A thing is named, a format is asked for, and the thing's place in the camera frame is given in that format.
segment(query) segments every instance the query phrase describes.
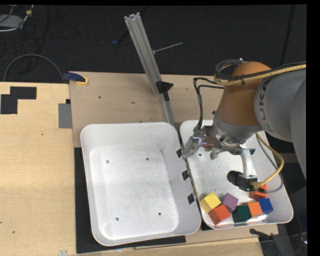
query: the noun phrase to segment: blue and yellow clamp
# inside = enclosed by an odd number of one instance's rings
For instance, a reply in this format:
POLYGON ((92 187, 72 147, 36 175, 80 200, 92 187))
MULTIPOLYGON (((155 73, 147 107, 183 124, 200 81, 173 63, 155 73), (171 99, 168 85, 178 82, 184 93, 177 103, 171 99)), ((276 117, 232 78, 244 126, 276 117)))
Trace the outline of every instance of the blue and yellow clamp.
POLYGON ((64 80, 74 81, 77 85, 86 85, 88 79, 76 73, 64 72, 62 75, 64 80))

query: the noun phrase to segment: block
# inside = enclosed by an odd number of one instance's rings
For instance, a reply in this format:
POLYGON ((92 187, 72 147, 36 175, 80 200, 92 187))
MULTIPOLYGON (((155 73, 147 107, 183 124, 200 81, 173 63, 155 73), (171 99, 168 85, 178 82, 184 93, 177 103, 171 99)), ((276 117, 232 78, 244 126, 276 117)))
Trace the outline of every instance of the block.
POLYGON ((269 198, 258 199, 258 202, 264 214, 269 214, 274 210, 269 198))
POLYGON ((237 197, 233 196, 230 193, 226 193, 223 196, 221 203, 226 206, 230 213, 232 213, 236 209, 238 201, 239 199, 237 197))
POLYGON ((215 225, 231 216, 228 208, 222 203, 209 212, 209 216, 215 225))
MULTIPOLYGON (((263 186, 261 186, 262 189, 267 190, 267 184, 264 184, 263 186)), ((252 199, 262 199, 262 198, 266 198, 267 194, 266 193, 262 193, 259 191, 249 191, 249 198, 252 199)))
POLYGON ((238 205, 231 213, 234 223, 246 222, 252 218, 247 204, 238 205))
POLYGON ((200 206, 207 214, 220 204, 221 201, 214 192, 211 192, 200 201, 200 206))
POLYGON ((248 202, 247 205, 249 207, 252 218, 257 218, 264 214, 258 201, 248 202))

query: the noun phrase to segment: yellow cube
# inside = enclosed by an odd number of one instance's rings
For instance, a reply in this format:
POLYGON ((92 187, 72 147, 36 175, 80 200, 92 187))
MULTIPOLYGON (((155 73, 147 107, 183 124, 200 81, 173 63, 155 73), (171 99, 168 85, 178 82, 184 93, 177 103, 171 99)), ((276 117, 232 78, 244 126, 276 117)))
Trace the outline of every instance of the yellow cube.
POLYGON ((220 204, 221 201, 214 192, 211 192, 200 201, 200 206, 206 213, 209 213, 213 208, 217 207, 220 204))

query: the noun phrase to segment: yellow cable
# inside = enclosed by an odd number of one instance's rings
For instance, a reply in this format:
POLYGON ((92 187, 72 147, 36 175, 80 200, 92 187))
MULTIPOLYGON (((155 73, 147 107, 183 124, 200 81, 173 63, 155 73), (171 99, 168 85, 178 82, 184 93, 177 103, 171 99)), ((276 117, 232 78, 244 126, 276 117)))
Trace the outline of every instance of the yellow cable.
POLYGON ((232 85, 240 84, 240 83, 246 82, 246 81, 252 81, 252 80, 256 80, 256 79, 263 79, 263 78, 276 76, 276 75, 279 75, 279 74, 282 74, 282 73, 286 73, 286 72, 290 72, 290 71, 303 70, 303 69, 306 69, 306 68, 307 68, 307 64, 284 67, 282 69, 271 71, 271 72, 268 72, 268 73, 265 73, 265 74, 256 75, 256 76, 252 76, 252 77, 247 77, 247 78, 243 78, 243 79, 238 79, 238 80, 234 80, 234 81, 221 81, 221 80, 219 80, 217 78, 216 74, 214 74, 213 80, 216 82, 217 85, 220 85, 220 86, 232 86, 232 85))
POLYGON ((285 161, 284 161, 284 158, 277 152, 275 151, 272 147, 270 147, 262 138, 261 136, 256 133, 255 134, 256 137, 269 149, 271 150, 280 160, 280 165, 278 167, 278 169, 272 174, 270 175, 267 179, 265 179, 264 181, 262 182, 257 182, 257 181, 253 181, 251 182, 250 184, 253 186, 254 189, 257 189, 257 188, 260 188, 261 186, 263 186, 265 183, 269 182, 270 180, 272 180, 278 173, 281 172, 281 170, 283 169, 284 167, 284 164, 285 164, 285 161))

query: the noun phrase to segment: wooden table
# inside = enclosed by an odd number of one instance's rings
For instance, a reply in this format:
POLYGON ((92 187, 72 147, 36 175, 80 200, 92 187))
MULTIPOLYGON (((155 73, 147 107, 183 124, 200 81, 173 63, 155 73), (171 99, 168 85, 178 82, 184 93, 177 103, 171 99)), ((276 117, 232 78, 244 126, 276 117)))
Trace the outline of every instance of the wooden table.
MULTIPOLYGON (((148 84, 143 74, 89 72, 79 72, 79 74, 86 75, 91 85, 93 81, 100 81, 105 87, 112 87, 115 83, 134 84, 137 79, 142 80, 142 84, 146 86, 148 84)), ((175 86, 169 95, 177 120, 181 120, 181 117, 188 118, 189 116, 183 113, 193 108, 195 110, 190 114, 197 113, 193 118, 196 119, 199 109, 195 92, 190 94, 192 95, 190 98, 183 99, 181 95, 181 92, 187 94, 193 88, 192 77, 165 75, 162 78, 166 82, 174 81, 175 86)), ((81 102, 81 97, 71 97, 72 86, 75 86, 74 82, 0 83, 0 95, 10 94, 11 87, 37 88, 36 100, 18 99, 17 114, 0 114, 0 255, 59 256, 59 253, 67 256, 79 255, 76 251, 73 130, 59 128, 58 112, 58 104, 64 104, 66 99, 71 98, 73 117, 74 108, 81 102)), ((108 109, 108 113, 115 111, 113 115, 117 118, 121 116, 123 109, 119 110, 116 102, 123 106, 122 99, 127 100, 127 95, 136 91, 134 87, 133 91, 121 91, 121 89, 121 86, 117 88, 120 91, 118 95, 122 95, 121 98, 113 97, 112 101, 115 104, 108 109)), ((113 90, 114 88, 110 88, 109 93, 111 94, 113 90)), ((139 102, 133 104, 129 101, 128 106, 132 105, 132 108, 126 113, 134 113, 137 107, 144 108, 143 101, 139 102)), ((156 102, 154 107, 161 108, 160 101, 156 102)), ((212 111, 207 109, 204 118, 209 118, 211 115, 209 110, 212 111)), ((157 113, 159 114, 159 111, 152 116, 154 122, 164 118, 162 113, 159 115, 157 113)), ((259 225, 256 228, 266 234, 278 234, 276 224, 259 225)), ((258 237, 250 234, 249 229, 250 227, 245 226, 236 229, 199 230, 186 235, 186 243, 183 244, 125 248, 121 255, 188 256, 213 253, 230 256, 263 255, 258 237)), ((120 254, 112 250, 88 255, 120 254)))

